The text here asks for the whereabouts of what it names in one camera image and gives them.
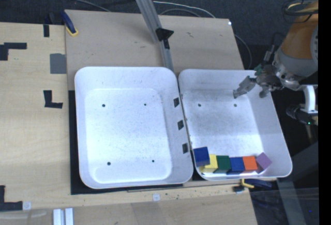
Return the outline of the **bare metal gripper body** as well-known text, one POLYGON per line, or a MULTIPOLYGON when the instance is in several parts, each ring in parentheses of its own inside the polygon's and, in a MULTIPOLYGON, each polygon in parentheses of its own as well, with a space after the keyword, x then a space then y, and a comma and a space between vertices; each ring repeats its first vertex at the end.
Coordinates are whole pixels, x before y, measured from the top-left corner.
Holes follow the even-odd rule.
POLYGON ((289 88, 297 91, 300 87, 300 81, 305 77, 297 76, 283 65, 276 67, 274 65, 258 65, 255 67, 256 82, 267 91, 289 88))

